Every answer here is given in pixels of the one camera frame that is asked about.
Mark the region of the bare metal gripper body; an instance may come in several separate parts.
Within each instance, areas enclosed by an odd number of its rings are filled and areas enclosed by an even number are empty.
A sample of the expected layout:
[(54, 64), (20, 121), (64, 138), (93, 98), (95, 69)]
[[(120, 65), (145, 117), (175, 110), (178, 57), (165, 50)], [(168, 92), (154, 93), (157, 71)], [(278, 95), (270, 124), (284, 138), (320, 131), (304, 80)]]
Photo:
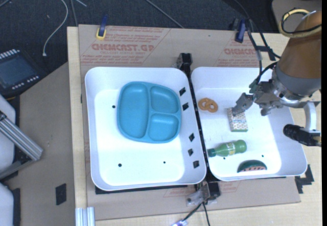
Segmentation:
[(302, 99), (311, 95), (311, 80), (254, 81), (253, 101), (262, 109), (301, 108)]

